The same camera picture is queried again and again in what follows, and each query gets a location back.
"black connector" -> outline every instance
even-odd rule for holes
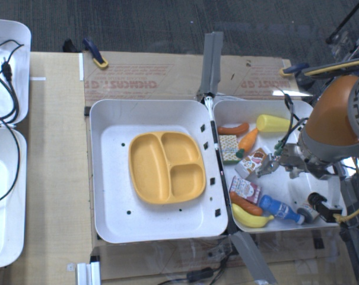
[[[10,83],[12,81],[12,68],[9,62],[4,61],[4,63],[1,65],[1,69],[5,79]]]
[[[194,283],[204,278],[210,278],[214,275],[214,270],[211,267],[206,267],[201,270],[190,271],[186,275],[186,279],[189,283]]]

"white container with cables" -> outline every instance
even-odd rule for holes
[[[0,20],[0,267],[24,247],[27,143],[15,126],[28,112],[31,33]]]

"dark gray floor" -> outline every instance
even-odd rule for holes
[[[279,56],[316,67],[335,62],[325,39],[358,2],[0,0],[0,19],[28,26],[32,51],[62,52],[67,38],[81,50],[90,37],[99,50],[202,54],[204,34],[223,31],[223,55]],[[343,32],[352,42],[359,38],[359,9]],[[322,82],[300,87],[318,95]]]

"yellow cylinder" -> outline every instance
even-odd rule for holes
[[[260,132],[287,132],[290,120],[268,114],[261,114],[256,121],[256,127]]]

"bottle label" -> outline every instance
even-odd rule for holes
[[[286,204],[281,204],[275,216],[284,219],[288,214],[288,210],[289,206]]]

